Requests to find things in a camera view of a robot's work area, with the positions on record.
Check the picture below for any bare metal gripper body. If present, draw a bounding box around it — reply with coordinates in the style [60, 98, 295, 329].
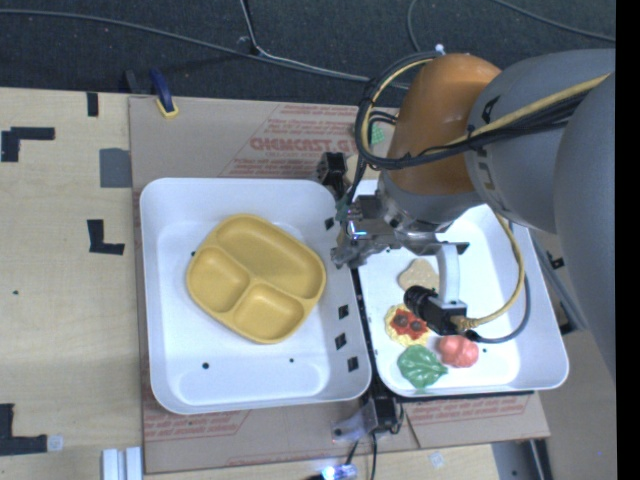
[343, 194, 454, 257]

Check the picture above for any tan biscuit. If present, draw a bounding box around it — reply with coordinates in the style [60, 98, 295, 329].
[397, 258, 441, 292]

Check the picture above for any yellow divided plate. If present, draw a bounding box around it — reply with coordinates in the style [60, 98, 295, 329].
[185, 212, 328, 346]

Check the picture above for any yellow and red pizza slice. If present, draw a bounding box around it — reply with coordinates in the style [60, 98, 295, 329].
[383, 303, 432, 348]

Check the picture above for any green leaf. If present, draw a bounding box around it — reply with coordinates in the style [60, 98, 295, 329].
[396, 343, 449, 391]

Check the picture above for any pink toy food piece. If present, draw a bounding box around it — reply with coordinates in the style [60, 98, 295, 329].
[437, 334, 481, 370]

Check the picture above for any white plastic tray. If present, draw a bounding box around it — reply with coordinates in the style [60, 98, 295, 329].
[357, 178, 571, 399]
[138, 176, 374, 416]

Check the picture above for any brown cardboard board red print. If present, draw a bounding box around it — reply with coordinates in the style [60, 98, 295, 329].
[127, 95, 552, 475]

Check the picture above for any black cylinder on white bracket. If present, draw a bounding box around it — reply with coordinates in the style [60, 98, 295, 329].
[402, 241, 472, 338]

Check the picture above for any black block with thin wires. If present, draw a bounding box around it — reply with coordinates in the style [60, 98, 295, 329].
[372, 395, 402, 433]

